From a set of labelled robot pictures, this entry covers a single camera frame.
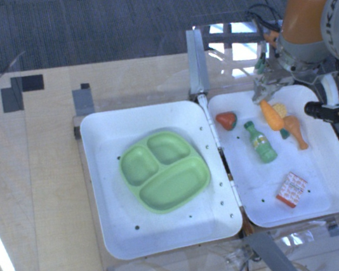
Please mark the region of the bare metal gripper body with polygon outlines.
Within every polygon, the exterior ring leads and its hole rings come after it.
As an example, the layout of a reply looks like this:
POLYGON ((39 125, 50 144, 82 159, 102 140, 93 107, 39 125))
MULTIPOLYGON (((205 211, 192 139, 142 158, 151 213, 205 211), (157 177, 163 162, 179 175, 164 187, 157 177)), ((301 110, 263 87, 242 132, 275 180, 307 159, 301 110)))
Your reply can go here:
POLYGON ((286 70, 276 58, 271 58, 256 66, 256 74, 260 76, 258 83, 262 89, 270 89, 281 86, 292 85, 295 78, 286 70))

